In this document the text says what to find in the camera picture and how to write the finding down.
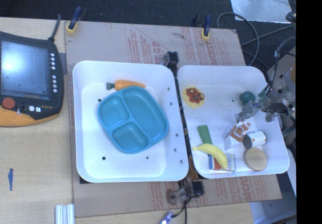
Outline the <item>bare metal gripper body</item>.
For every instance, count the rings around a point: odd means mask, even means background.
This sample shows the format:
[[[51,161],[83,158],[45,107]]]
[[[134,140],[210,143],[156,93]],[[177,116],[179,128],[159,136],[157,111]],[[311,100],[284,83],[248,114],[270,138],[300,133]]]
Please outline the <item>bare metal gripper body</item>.
[[[263,112],[275,111],[279,115],[288,115],[292,119],[296,118],[296,96],[295,86],[281,84],[278,90],[273,91],[268,84],[259,93],[259,109]]]

